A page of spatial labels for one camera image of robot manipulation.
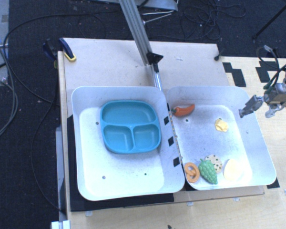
cookie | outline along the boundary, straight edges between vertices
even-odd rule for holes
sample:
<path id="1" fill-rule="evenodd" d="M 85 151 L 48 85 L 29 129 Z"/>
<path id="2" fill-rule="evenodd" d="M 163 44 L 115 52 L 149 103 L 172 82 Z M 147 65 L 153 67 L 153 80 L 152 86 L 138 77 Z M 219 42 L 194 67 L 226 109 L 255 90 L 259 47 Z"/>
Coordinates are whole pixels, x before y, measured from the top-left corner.
<path id="1" fill-rule="evenodd" d="M 208 155 L 205 157 L 204 160 L 210 160 L 211 163 L 214 165 L 216 173 L 220 173 L 223 168 L 223 163 L 221 162 L 220 158 L 216 155 Z"/>

blue object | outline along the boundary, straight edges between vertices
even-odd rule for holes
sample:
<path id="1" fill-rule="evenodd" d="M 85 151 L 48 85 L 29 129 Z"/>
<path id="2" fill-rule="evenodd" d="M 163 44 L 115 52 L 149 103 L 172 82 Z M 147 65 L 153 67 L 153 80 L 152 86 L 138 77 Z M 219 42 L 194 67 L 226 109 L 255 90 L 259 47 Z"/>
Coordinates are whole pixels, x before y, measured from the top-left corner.
<path id="1" fill-rule="evenodd" d="M 107 102 L 101 109 L 100 120 L 104 143 L 114 153 L 144 153 L 160 145 L 159 119 L 146 102 Z"/>

pretzel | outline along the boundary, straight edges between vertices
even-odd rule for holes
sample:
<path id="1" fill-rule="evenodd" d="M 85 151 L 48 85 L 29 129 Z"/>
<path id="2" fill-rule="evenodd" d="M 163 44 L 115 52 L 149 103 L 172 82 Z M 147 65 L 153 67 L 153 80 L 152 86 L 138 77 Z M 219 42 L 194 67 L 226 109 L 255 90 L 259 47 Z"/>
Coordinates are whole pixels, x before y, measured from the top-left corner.
<path id="1" fill-rule="evenodd" d="M 191 162 L 186 163 L 184 166 L 184 170 L 186 173 L 186 179 L 190 183 L 196 182 L 198 180 L 198 178 L 200 177 L 200 171 L 194 163 L 191 163 Z"/>

white tray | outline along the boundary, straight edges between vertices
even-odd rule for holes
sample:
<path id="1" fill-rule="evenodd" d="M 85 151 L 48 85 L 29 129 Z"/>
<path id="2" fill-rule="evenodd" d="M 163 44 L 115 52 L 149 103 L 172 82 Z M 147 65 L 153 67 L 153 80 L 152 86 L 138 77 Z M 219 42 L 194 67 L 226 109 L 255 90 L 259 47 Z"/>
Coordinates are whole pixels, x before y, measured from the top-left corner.
<path id="1" fill-rule="evenodd" d="M 76 143 L 77 180 L 87 200 L 174 193 L 184 186 L 184 173 L 168 120 L 167 102 L 155 87 L 82 86 L 72 93 Z M 154 151 L 115 154 L 104 145 L 100 125 L 101 107 L 113 100 L 139 100 L 157 112 L 161 144 Z"/>
<path id="2" fill-rule="evenodd" d="M 225 167 L 228 159 L 237 160 L 244 167 L 237 181 L 217 175 L 218 184 L 212 185 L 200 178 L 189 183 L 197 190 L 228 187 L 262 186 L 272 184 L 276 171 L 262 136 L 255 113 L 240 118 L 239 109 L 249 100 L 248 94 L 233 86 L 174 87 L 167 93 L 170 108 L 195 104 L 195 110 L 187 116 L 172 116 L 183 164 L 197 166 L 200 159 L 214 154 Z M 228 131 L 215 129 L 215 121 L 221 118 L 228 123 Z"/>

wooden table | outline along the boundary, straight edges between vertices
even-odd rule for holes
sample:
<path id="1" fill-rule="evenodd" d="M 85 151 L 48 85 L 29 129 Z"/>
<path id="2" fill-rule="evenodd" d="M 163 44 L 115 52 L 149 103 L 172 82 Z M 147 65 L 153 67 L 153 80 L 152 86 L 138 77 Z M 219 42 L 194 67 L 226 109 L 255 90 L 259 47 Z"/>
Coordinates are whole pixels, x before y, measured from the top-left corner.
<path id="1" fill-rule="evenodd" d="M 280 187 L 179 191 L 174 194 L 175 202 L 169 204 L 95 210 L 91 216 L 71 211 L 66 122 L 72 115 L 72 91 L 82 85 L 152 86 L 153 82 L 133 41 L 65 40 L 77 56 L 76 62 L 69 62 L 58 52 L 66 217 L 72 229 L 286 228 L 286 110 L 266 119 L 266 104 L 255 114 Z M 159 63 L 164 93 L 181 85 L 235 85 L 232 74 L 223 67 L 223 63 L 230 63 L 233 69 L 241 69 L 249 96 L 263 95 L 265 83 L 256 71 L 258 58 L 221 57 L 215 61 L 216 44 L 151 42 L 151 46 L 155 53 L 164 55 Z M 279 62 L 283 66 L 286 59 Z"/>

